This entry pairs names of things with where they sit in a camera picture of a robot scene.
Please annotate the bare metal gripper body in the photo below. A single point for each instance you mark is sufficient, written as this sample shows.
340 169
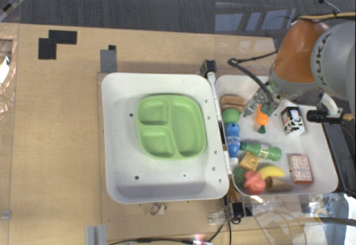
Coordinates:
267 96

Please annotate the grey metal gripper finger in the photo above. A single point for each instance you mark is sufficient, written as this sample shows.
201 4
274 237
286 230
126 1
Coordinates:
249 108

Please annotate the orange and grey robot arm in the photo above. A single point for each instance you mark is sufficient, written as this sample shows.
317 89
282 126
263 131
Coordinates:
297 55

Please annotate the orange carrot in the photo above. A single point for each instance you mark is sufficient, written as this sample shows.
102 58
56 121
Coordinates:
262 119

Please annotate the brown bread bun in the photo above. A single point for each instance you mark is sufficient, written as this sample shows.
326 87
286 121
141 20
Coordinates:
232 100

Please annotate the green ball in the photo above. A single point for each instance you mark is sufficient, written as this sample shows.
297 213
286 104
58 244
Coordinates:
230 115

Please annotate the blue bottle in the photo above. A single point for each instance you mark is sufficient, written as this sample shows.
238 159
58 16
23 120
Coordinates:
232 138

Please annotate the black and white carton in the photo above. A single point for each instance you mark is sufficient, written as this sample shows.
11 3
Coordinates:
292 121

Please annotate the thin black and white rod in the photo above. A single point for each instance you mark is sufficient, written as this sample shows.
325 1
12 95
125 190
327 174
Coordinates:
214 94

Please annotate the green bottle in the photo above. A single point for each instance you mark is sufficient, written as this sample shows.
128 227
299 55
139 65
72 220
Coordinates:
264 151

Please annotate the yellow biscuit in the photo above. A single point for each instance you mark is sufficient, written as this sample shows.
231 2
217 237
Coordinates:
249 161

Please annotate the green divided plate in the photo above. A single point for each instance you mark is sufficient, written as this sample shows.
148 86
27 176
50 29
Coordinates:
183 124

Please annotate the green broccoli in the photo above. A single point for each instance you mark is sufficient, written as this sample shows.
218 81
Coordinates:
238 175

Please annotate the white plastic tray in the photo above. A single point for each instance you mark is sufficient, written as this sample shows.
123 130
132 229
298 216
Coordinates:
308 149
122 138

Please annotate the yellow banana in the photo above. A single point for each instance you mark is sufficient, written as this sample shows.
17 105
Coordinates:
274 171

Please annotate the pink toy food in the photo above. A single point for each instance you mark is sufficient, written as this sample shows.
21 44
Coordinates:
254 182

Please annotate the orange patterned packet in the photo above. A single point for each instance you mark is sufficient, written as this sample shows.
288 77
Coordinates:
300 169

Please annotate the brown ice cream cone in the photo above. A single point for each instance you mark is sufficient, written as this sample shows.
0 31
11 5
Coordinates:
276 184

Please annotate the black cylinder on white bracket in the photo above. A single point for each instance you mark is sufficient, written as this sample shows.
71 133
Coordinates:
320 116

